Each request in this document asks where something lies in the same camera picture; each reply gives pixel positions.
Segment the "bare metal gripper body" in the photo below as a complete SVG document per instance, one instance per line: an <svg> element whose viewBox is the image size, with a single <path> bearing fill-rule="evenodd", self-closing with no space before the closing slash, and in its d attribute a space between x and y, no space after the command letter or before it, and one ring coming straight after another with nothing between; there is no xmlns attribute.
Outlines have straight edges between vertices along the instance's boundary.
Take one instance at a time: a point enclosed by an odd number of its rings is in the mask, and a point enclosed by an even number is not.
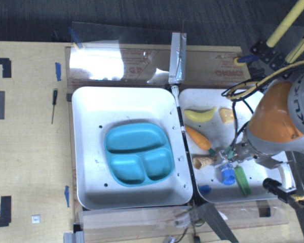
<svg viewBox="0 0 304 243"><path fill-rule="evenodd" d="M241 142L229 146L225 150L226 158L231 162L243 162L245 160L258 159L258 152L247 142Z"/></svg>

